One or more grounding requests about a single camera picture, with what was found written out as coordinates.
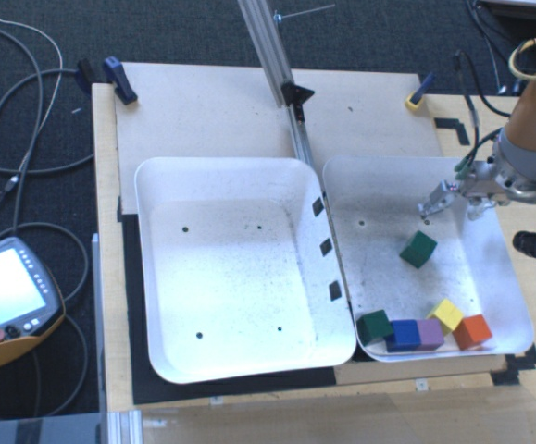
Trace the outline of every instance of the lit display screen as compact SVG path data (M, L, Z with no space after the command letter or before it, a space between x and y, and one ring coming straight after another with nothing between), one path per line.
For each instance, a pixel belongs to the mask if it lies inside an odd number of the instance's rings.
M17 251L0 252L0 325L44 306Z

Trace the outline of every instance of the wooden table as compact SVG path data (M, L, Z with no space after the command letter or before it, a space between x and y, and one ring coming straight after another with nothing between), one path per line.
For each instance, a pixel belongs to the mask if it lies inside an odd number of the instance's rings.
M515 98L495 97L490 100L503 110L511 110ZM482 135L504 125L505 120L487 110L474 98L480 111ZM189 407L207 405L208 399L173 401L136 406L131 395L131 357L128 336L128 315L123 265L123 239L118 222L117 107L118 99L108 84L93 86L93 131L95 141L98 234L100 242L100 274L102 279L102 317L105 344L106 405L110 412L133 409ZM460 96L427 95L425 117L458 118L467 127L469 115ZM463 156L466 147L457 142L452 130L436 130L444 155ZM535 326L536 337L536 260L517 253L510 239L521 230L536 231L536 206L511 204L499 208L498 216L519 284L526 298ZM502 355L435 359L399 364L378 362L347 363L335 367L337 385L332 388L289 390L245 396L224 397L224 402L274 401L281 399L317 398L320 396L351 396L364 393L412 392L425 389L473 389L492 387L491 371L505 369ZM522 385L536 399L536 370L521 372Z

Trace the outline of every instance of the dark green cube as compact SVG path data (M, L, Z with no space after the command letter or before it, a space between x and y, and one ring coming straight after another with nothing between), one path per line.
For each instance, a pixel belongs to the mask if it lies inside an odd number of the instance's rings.
M419 230L405 244L404 249L399 253L409 264L420 268L428 262L432 252L436 248L436 241Z
M356 321L358 338L366 346L375 339L383 339L393 333L393 327L387 314L380 309L364 314Z

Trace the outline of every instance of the empty white tray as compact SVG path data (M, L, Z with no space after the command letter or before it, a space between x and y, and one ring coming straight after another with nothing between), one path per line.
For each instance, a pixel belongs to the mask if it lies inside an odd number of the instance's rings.
M332 366L355 327L316 173L152 158L135 176L150 361L174 383Z
M429 157L335 157L324 168L352 310L385 310L391 320L423 319L443 298L465 316L483 314L493 338L460 351L452 335L430 352L388 353L384 341L363 347L371 357L405 361L457 355L525 352L533 326L494 210L467 219L467 201L420 218L418 204L442 179L455 178L458 159ZM438 242L420 269L399 253L417 230Z

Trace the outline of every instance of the block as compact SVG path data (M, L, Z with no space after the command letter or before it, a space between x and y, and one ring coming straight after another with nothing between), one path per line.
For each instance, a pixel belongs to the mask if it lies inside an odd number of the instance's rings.
M409 238L399 256L415 268L421 268L428 262L436 245L435 240L418 230Z
M414 319L391 321L393 333L387 337L387 352L411 352L420 345L418 323Z
M426 316L427 319L438 319L441 322L443 334L446 336L453 332L463 319L463 313L446 298L440 301Z
M356 321L356 328L358 338L364 346L375 339L384 339L393 333L389 318L382 309L361 316Z
M433 317L432 319L419 319L416 323L418 324L419 339L421 342L417 348L418 351L435 351L444 344L441 321Z
M462 351L481 345L492 337L492 332L482 314L465 317L453 331L456 343Z

